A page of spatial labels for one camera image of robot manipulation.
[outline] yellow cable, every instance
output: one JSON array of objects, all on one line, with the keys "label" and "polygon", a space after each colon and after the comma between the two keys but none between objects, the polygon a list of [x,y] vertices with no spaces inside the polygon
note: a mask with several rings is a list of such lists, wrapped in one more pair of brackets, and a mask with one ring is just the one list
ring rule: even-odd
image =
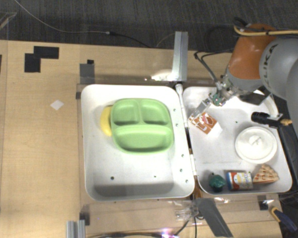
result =
[{"label": "yellow cable", "polygon": [[243,36],[267,36],[267,35],[285,35],[285,34],[298,34],[298,30],[278,30],[278,31],[263,31],[263,32],[242,32],[236,26],[234,30],[239,35]]}]

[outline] dark green object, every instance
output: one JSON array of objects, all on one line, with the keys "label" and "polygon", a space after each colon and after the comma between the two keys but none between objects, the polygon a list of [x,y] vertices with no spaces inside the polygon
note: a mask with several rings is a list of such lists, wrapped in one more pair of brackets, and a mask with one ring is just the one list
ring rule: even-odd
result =
[{"label": "dark green object", "polygon": [[122,99],[111,110],[116,146],[125,153],[158,153],[174,142],[168,108],[152,99]]},{"label": "dark green object", "polygon": [[219,175],[213,175],[209,181],[209,185],[214,192],[221,192],[225,184],[225,179]]}]

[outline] wooden table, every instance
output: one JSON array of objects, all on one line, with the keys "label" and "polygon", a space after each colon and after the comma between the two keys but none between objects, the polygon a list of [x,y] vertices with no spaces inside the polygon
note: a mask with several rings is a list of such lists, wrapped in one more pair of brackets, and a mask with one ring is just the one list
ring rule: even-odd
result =
[{"label": "wooden table", "polygon": [[[41,59],[41,73],[25,73],[25,53],[32,54],[34,46],[59,47],[59,59]],[[79,64],[94,60],[100,78],[144,79],[172,68],[173,50],[0,41],[0,54],[0,238],[65,237],[66,221],[77,221],[81,210],[75,99]],[[207,62],[219,76],[229,57],[221,54]],[[193,52],[189,52],[188,77],[209,79]],[[64,103],[59,110],[50,106],[56,100]],[[280,208],[277,195],[269,199]],[[219,209],[234,237],[282,237],[269,212],[254,203],[256,196],[232,200],[233,208],[222,204]],[[236,208],[239,201],[243,203]],[[156,220],[168,218],[147,214]],[[114,231],[129,221],[126,217],[103,230]],[[181,237],[194,237],[194,228],[186,228]],[[198,237],[213,237],[205,221],[199,223]]]}]

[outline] green divided tray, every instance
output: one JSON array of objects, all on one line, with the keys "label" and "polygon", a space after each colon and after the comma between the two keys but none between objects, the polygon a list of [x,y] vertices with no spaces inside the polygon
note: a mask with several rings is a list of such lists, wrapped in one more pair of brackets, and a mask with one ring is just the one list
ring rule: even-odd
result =
[{"label": "green divided tray", "polygon": [[111,130],[116,146],[125,153],[158,153],[173,145],[167,107],[153,99],[122,99],[111,110]]}]

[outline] white lid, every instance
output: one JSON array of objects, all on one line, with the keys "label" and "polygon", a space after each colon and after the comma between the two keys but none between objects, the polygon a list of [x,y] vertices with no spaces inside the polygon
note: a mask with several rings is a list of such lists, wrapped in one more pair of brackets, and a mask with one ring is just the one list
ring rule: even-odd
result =
[{"label": "white lid", "polygon": [[276,154],[277,140],[266,128],[250,127],[237,136],[235,149],[243,160],[262,164],[271,160]]}]

